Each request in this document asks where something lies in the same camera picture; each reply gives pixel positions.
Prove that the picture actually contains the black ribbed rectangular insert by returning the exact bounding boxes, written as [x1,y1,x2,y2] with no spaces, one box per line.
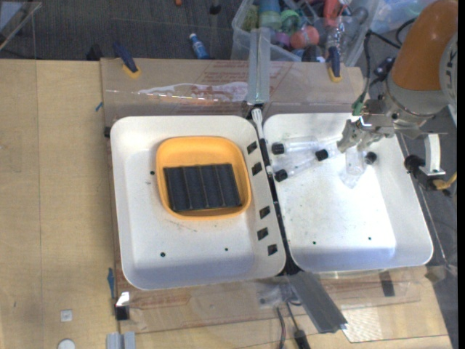
[162,163,243,213]

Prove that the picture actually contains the orange bowl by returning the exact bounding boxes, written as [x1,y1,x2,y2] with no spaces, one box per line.
[155,135,253,221]

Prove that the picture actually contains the clear plastic storage bin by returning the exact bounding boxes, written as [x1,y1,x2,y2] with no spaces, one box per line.
[231,0,386,68]

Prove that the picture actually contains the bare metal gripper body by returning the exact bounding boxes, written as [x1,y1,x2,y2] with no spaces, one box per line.
[358,99,434,138]

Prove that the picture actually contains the black cylinder on white bracket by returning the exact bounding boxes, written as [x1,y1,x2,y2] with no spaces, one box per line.
[403,132,453,196]

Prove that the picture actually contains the clear plastic bottle black cap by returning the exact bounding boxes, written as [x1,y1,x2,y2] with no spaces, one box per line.
[315,139,346,162]
[271,135,321,156]
[274,155,320,183]
[339,146,378,190]

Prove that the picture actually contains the blue bottle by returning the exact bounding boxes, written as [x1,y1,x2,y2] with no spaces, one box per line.
[188,32,210,60]

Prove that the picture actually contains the white plastic tray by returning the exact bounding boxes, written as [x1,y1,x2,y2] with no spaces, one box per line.
[262,113,434,273]
[110,115,287,291]

